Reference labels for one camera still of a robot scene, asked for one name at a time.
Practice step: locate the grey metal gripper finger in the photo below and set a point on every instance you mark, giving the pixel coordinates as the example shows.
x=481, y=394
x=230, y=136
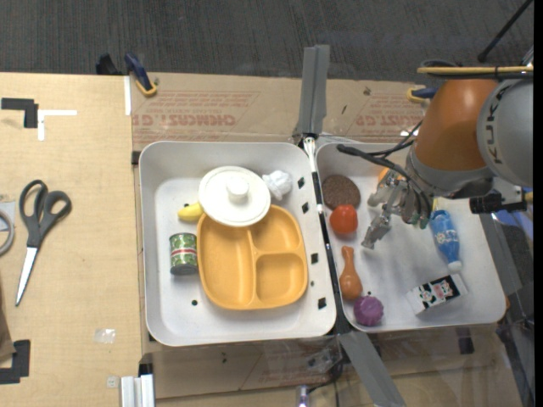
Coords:
x=376, y=231
x=379, y=194

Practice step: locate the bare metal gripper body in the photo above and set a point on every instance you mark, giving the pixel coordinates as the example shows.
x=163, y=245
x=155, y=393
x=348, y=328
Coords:
x=409, y=204

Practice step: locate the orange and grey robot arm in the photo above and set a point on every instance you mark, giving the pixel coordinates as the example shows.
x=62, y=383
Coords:
x=449, y=134

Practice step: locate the brown round biscuit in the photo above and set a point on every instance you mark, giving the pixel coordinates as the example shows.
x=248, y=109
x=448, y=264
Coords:
x=340, y=191

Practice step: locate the blue and white bottle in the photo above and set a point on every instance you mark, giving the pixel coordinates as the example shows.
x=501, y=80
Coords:
x=444, y=238

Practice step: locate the white plastic tray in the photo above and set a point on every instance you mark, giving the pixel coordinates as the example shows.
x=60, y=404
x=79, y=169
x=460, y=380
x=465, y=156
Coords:
x=178, y=312
x=407, y=269

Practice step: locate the orange toy chicken drumstick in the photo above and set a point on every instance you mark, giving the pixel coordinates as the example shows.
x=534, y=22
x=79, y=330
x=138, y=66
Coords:
x=350, y=280

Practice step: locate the purple toy grapes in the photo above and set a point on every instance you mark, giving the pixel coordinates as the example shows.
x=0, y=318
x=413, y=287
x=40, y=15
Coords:
x=368, y=310

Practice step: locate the black and white milk carton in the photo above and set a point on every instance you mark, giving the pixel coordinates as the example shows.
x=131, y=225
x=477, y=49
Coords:
x=434, y=294

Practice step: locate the white toy cauliflower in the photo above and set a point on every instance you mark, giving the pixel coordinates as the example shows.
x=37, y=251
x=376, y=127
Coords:
x=278, y=182

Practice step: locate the yellow divided plate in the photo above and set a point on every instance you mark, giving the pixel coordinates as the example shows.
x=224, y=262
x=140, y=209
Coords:
x=254, y=265

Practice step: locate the white round pot lid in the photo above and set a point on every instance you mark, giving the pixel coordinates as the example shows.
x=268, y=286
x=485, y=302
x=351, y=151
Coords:
x=234, y=196

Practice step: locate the brown cardboard board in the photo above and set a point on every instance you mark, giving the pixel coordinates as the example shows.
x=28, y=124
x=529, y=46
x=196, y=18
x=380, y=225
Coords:
x=220, y=113

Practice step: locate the yellow banana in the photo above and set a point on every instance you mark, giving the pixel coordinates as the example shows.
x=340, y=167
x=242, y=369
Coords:
x=188, y=213

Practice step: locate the green and red can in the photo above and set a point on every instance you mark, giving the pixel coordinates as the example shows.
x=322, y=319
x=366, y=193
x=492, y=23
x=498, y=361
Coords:
x=183, y=253

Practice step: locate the grey tape roll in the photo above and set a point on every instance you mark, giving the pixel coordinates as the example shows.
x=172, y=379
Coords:
x=5, y=231

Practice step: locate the black cylinder on white bracket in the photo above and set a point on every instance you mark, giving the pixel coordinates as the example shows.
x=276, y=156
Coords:
x=492, y=204

